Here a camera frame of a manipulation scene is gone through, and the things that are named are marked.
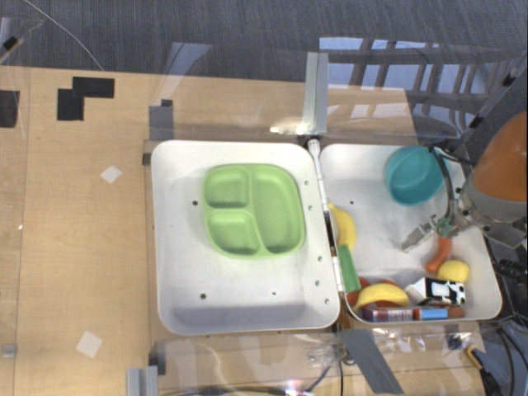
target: white tray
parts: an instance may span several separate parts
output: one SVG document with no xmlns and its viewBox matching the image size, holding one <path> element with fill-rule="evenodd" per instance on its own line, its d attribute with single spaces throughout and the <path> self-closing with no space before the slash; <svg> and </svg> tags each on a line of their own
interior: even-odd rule
<svg viewBox="0 0 528 396">
<path fill-rule="evenodd" d="M 436 240 L 431 238 L 409 253 L 401 251 L 399 245 L 431 215 L 442 216 L 447 201 L 444 187 L 433 199 L 416 207 L 402 206 L 390 198 L 384 184 L 384 167 L 399 148 L 329 145 L 322 151 L 321 164 L 328 199 L 347 210 L 356 223 L 357 240 L 352 257 L 358 275 L 374 280 L 390 279 L 404 288 L 427 276 L 423 266 L 434 256 Z M 464 174 L 460 166 L 447 164 L 454 186 L 461 186 Z M 453 239 L 451 253 L 470 268 L 464 319 L 497 316 L 502 297 L 482 233 L 476 228 L 464 231 Z"/>
<path fill-rule="evenodd" d="M 231 163 L 275 164 L 290 172 L 306 227 L 299 250 L 257 260 L 214 250 L 202 207 L 193 201 L 201 202 L 206 172 Z M 169 330 L 199 335 L 325 328 L 336 320 L 339 298 L 307 151 L 293 144 L 166 141 L 153 152 L 152 175 L 158 310 Z"/>
</svg>

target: blue bowl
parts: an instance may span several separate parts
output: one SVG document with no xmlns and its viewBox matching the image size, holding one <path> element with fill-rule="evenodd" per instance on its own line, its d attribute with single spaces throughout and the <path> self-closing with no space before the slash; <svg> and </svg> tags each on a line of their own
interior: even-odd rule
<svg viewBox="0 0 528 396">
<path fill-rule="evenodd" d="M 444 177 L 435 157 L 425 147 L 413 145 L 396 151 L 385 166 L 385 184 L 401 205 L 420 205 L 442 188 Z"/>
</svg>

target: green plate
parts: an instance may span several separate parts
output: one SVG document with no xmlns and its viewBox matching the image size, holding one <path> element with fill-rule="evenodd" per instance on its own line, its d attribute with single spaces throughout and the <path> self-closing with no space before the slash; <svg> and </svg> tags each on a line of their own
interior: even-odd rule
<svg viewBox="0 0 528 396">
<path fill-rule="evenodd" d="M 205 229 L 232 257 L 274 257 L 304 242 L 304 216 L 294 178 L 271 164 L 210 169 L 202 189 Z"/>
</svg>

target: yellow banana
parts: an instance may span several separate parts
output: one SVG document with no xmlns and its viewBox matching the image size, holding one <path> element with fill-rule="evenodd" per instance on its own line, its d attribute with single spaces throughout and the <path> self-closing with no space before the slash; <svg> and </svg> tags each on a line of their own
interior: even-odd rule
<svg viewBox="0 0 528 396">
<path fill-rule="evenodd" d="M 409 305 L 409 297 L 404 290 L 389 283 L 377 283 L 361 290 L 353 309 L 359 309 L 379 300 L 394 302 L 401 306 Z"/>
<path fill-rule="evenodd" d="M 334 204 L 329 203 L 328 206 L 337 221 L 337 228 L 339 229 L 337 246 L 347 245 L 348 249 L 352 251 L 354 245 L 356 245 L 356 225 L 354 220 L 345 210 L 337 208 Z"/>
</svg>

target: wooden table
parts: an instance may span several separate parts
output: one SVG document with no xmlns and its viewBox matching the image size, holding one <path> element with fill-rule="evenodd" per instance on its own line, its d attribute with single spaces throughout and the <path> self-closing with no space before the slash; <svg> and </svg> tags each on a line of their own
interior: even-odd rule
<svg viewBox="0 0 528 396">
<path fill-rule="evenodd" d="M 17 127 L 0 129 L 0 198 L 11 206 L 11 217 L 0 219 L 0 345 L 16 343 L 18 348 L 16 358 L 0 358 L 0 394 L 125 394 L 125 372 L 147 365 L 151 327 L 157 327 L 149 315 L 142 165 L 149 106 L 159 104 L 160 98 L 173 99 L 175 122 L 185 126 L 183 134 L 204 134 L 207 122 L 226 136 L 233 124 L 266 133 L 271 121 L 299 116 L 304 85 L 0 69 L 0 89 L 21 93 Z M 73 76 L 114 78 L 115 97 L 85 99 L 84 121 L 57 121 L 57 90 L 71 88 Z M 255 104 L 260 104 L 258 111 Z M 409 127 L 410 118 L 398 123 L 401 130 Z M 222 138 L 220 132 L 216 138 Z M 113 183 L 100 177 L 111 166 L 122 172 Z M 476 324 L 466 323 L 464 330 L 471 342 L 483 347 Z M 76 350 L 86 331 L 102 340 L 93 358 Z M 394 332 L 403 335 L 400 346 L 406 339 L 430 340 L 423 348 L 411 343 L 392 348 L 395 341 L 390 338 L 377 341 L 406 394 L 438 394 L 439 389 L 447 394 L 483 393 L 478 371 L 461 351 L 447 349 L 441 326 Z M 244 375 L 240 359 L 253 350 L 276 370 L 309 381 L 318 375 L 319 370 L 302 363 L 285 370 L 285 347 L 289 356 L 305 358 L 306 347 L 295 337 L 268 333 L 247 350 L 232 346 L 236 339 L 224 341 L 225 346 L 222 339 L 196 341 L 201 347 L 220 345 L 217 368 L 211 372 L 217 380 L 247 383 L 251 374 Z M 197 360 L 205 356 L 193 352 L 188 340 L 174 337 L 172 345 L 182 364 L 200 365 Z M 370 394 L 356 366 L 347 367 L 345 375 L 346 394 Z M 201 372 L 197 377 L 214 378 Z M 281 375 L 268 380 L 281 380 Z M 169 389 L 185 380 L 165 381 Z M 338 386 L 337 370 L 331 370 L 316 394 L 337 394 Z"/>
</svg>

